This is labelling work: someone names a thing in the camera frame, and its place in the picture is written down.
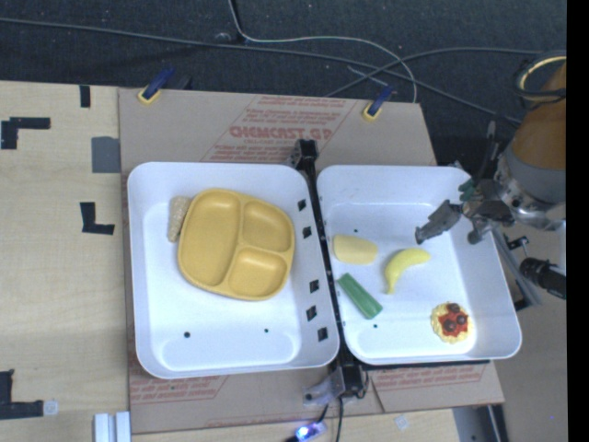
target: yellow toy banana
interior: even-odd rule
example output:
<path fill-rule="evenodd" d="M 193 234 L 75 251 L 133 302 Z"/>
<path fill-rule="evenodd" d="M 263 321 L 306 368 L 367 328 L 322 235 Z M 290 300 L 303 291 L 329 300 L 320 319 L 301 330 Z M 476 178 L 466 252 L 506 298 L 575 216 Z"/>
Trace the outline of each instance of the yellow toy banana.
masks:
<path fill-rule="evenodd" d="M 419 248 L 409 248 L 397 252 L 385 268 L 385 277 L 388 282 L 387 292 L 391 294 L 395 291 L 395 283 L 405 269 L 418 263 L 425 263 L 431 258 L 432 256 L 428 251 Z"/>

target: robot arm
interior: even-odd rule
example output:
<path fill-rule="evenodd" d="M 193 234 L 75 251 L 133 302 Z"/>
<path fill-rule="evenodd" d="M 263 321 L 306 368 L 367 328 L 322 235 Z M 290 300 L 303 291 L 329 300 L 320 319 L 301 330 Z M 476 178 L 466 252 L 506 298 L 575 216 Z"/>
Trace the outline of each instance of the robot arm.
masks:
<path fill-rule="evenodd" d="M 540 91 L 527 89 L 530 75 L 548 64 L 560 65 Z M 489 231 L 495 233 L 498 226 L 516 222 L 547 231 L 566 230 L 564 219 L 550 217 L 566 202 L 566 54 L 549 52 L 526 66 L 516 77 L 515 91 L 530 107 L 501 153 L 493 178 L 478 175 L 461 185 L 463 203 L 440 205 L 426 225 L 416 228 L 418 244 L 442 234 L 462 215 L 473 226 L 468 234 L 471 244 Z M 494 122 L 488 136 L 492 140 Z M 565 248 L 564 241 L 560 246 Z M 528 258 L 512 271 L 555 296 L 566 297 L 565 266 Z"/>

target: metal bracket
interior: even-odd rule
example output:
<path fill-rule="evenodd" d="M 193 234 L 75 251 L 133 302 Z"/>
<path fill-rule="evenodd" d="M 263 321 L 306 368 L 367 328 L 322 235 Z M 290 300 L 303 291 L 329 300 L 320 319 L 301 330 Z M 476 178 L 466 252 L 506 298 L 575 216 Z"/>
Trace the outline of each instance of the metal bracket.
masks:
<path fill-rule="evenodd" d="M 525 255 L 527 255 L 527 249 L 525 248 L 525 246 L 527 244 L 529 244 L 530 241 L 528 240 L 528 238 L 526 236 L 522 236 L 521 238 L 517 238 L 514 240 L 509 240 L 507 238 L 507 236 L 505 236 L 505 242 L 507 243 L 507 248 L 509 250 L 514 250 L 514 249 L 522 247 L 522 248 L 524 248 Z"/>
<path fill-rule="evenodd" d="M 94 414 L 92 440 L 93 442 L 131 442 L 129 412 Z"/>
<path fill-rule="evenodd" d="M 323 263 L 325 265 L 325 271 L 328 278 L 329 293 L 331 296 L 331 302 L 333 303 L 333 310 L 336 324 L 338 326 L 338 333 L 340 335 L 340 350 L 334 362 L 332 362 L 331 368 L 334 368 L 334 371 L 330 375 L 330 378 L 339 379 L 337 382 L 330 382 L 330 380 L 328 380 L 323 383 L 324 385 L 327 385 L 328 389 L 331 388 L 331 391 L 325 391 L 323 387 L 320 387 L 321 384 L 319 384 L 319 387 L 314 387 L 314 391 L 316 391 L 317 394 L 314 392 L 306 393 L 307 403 L 311 401 L 311 403 L 323 404 L 324 402 L 315 401 L 324 401 L 326 399 L 331 401 L 329 398 L 331 398 L 331 395 L 336 392 L 338 394 L 333 396 L 332 399 L 337 398 L 337 396 L 340 396 L 341 394 L 362 398 L 366 392 L 366 383 L 363 380 L 362 364 L 353 356 L 344 338 L 343 324 L 341 322 L 340 308 L 338 305 L 338 297 L 335 289 L 333 273 L 331 271 L 331 261 L 329 259 L 329 244 L 325 234 L 325 223 L 323 221 L 323 216 L 321 215 L 321 199 L 318 194 L 317 173 L 315 169 L 315 161 L 317 158 L 317 143 L 313 140 L 298 139 L 294 145 L 291 156 L 286 163 L 287 165 L 294 167 L 296 170 L 299 170 L 306 177 L 315 223 L 319 235 L 319 243 L 321 245 L 321 252 L 323 255 Z"/>
<path fill-rule="evenodd" d="M 341 366 L 336 367 L 320 383 L 304 389 L 305 406 L 325 406 L 343 394 L 346 390 Z"/>

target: yellow divided plate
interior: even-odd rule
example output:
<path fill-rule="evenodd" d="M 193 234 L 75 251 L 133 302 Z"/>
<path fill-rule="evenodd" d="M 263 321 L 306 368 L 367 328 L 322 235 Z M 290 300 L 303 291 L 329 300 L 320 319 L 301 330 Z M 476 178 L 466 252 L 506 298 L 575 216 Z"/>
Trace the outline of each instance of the yellow divided plate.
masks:
<path fill-rule="evenodd" d="M 178 265 L 200 288 L 261 300 L 284 287 L 294 253 L 295 229 L 282 209 L 243 193 L 211 189 L 191 202 Z"/>

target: toy bread slice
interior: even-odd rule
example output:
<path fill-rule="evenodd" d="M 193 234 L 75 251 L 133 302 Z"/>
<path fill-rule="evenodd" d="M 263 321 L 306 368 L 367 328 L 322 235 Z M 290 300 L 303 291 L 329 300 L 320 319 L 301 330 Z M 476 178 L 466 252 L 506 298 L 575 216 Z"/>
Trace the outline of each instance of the toy bread slice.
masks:
<path fill-rule="evenodd" d="M 378 247 L 370 240 L 338 234 L 333 238 L 333 251 L 340 262 L 368 265 L 376 258 Z"/>
<path fill-rule="evenodd" d="M 169 220 L 167 222 L 167 240 L 176 242 L 182 230 L 184 217 L 188 213 L 192 199 L 186 196 L 175 196 L 169 203 Z"/>

